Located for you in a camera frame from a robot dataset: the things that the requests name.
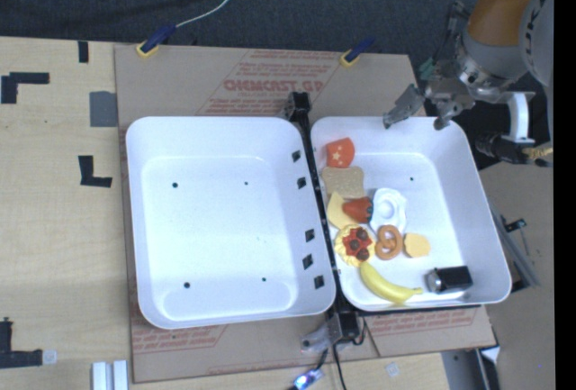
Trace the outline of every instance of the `black wire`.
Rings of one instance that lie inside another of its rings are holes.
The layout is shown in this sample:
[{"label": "black wire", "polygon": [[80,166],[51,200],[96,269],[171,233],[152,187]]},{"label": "black wire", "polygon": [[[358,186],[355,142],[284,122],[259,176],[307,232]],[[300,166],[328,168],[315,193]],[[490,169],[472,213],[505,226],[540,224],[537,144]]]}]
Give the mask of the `black wire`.
[{"label": "black wire", "polygon": [[340,376],[340,384],[342,384],[342,388],[346,389],[346,384],[344,383],[344,376],[342,376],[342,367],[340,366],[340,358],[338,357],[338,351],[336,350],[337,342],[332,345],[332,353],[334,354],[334,360],[336,361],[336,366],[338,368],[338,375]]},{"label": "black wire", "polygon": [[327,356],[328,356],[328,349],[325,349],[322,352],[322,356],[320,357],[320,361],[318,362],[318,365],[314,368],[315,371],[318,371],[322,367],[322,365],[326,361]]},{"label": "black wire", "polygon": [[357,347],[364,343],[364,339],[366,338],[366,333],[368,332],[368,326],[366,324],[366,319],[363,318],[362,322],[364,323],[364,325],[362,326],[362,333],[360,334],[360,340],[358,342],[356,342],[355,340],[352,340],[352,343],[354,345],[356,345]]}]

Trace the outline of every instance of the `toy pretzel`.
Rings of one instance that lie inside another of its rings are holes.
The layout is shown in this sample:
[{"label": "toy pretzel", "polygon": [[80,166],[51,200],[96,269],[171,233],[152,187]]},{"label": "toy pretzel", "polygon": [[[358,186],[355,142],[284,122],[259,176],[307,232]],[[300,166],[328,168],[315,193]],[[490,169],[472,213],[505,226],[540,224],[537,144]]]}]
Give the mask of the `toy pretzel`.
[{"label": "toy pretzel", "polygon": [[376,256],[383,260],[390,260],[401,253],[404,241],[400,231],[394,225],[383,225],[378,229],[376,242]]}]

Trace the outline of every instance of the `black tape marking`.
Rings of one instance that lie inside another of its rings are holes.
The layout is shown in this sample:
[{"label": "black tape marking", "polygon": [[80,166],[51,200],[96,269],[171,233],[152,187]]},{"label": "black tape marking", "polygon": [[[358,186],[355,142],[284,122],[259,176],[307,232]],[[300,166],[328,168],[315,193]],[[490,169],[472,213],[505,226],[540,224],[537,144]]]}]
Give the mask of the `black tape marking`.
[{"label": "black tape marking", "polygon": [[17,84],[48,84],[50,82],[50,73],[11,72],[10,79]]},{"label": "black tape marking", "polygon": [[8,318],[0,321],[0,369],[42,365],[42,350],[12,350],[12,322]]},{"label": "black tape marking", "polygon": [[111,177],[94,177],[93,156],[79,156],[78,162],[80,163],[80,174],[82,175],[80,185],[102,186],[105,188],[110,188],[112,186]]},{"label": "black tape marking", "polygon": [[116,127],[118,125],[118,105],[116,94],[106,91],[91,92],[90,127]]},{"label": "black tape marking", "polygon": [[16,103],[19,84],[48,84],[49,82],[50,73],[11,72],[8,76],[2,76],[0,104]]},{"label": "black tape marking", "polygon": [[18,84],[9,77],[2,77],[2,92],[0,92],[0,104],[15,104],[18,96]]},{"label": "black tape marking", "polygon": [[78,42],[78,62],[88,63],[89,53],[88,53],[88,41]]}]

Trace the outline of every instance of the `toy banana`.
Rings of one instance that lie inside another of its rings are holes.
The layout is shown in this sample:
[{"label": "toy banana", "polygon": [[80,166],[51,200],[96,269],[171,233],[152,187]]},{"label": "toy banana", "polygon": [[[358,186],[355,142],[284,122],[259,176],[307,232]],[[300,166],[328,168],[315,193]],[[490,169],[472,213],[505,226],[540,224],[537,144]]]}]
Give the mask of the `toy banana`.
[{"label": "toy banana", "polygon": [[391,283],[368,262],[360,264],[360,277],[373,293],[395,304],[403,304],[413,295],[424,292],[421,287],[410,288]]}]

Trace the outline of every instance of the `cardboard sheet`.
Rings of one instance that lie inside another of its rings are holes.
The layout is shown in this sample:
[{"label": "cardboard sheet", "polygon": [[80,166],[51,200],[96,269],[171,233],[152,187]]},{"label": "cardboard sheet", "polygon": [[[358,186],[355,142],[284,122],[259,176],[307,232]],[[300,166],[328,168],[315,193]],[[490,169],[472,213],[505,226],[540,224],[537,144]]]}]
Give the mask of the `cardboard sheet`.
[{"label": "cardboard sheet", "polygon": [[[114,46],[121,148],[122,196],[130,289],[135,382],[314,365],[300,337],[324,315],[164,331],[138,308],[131,235],[125,134],[144,116],[278,115],[293,91],[310,94],[310,121],[329,115],[390,111],[406,86],[416,84],[407,56],[363,54],[351,68],[336,52],[163,46],[141,59],[134,45]],[[483,307],[450,312],[395,313],[367,319],[370,340],[341,359],[366,359],[495,343]]]}]

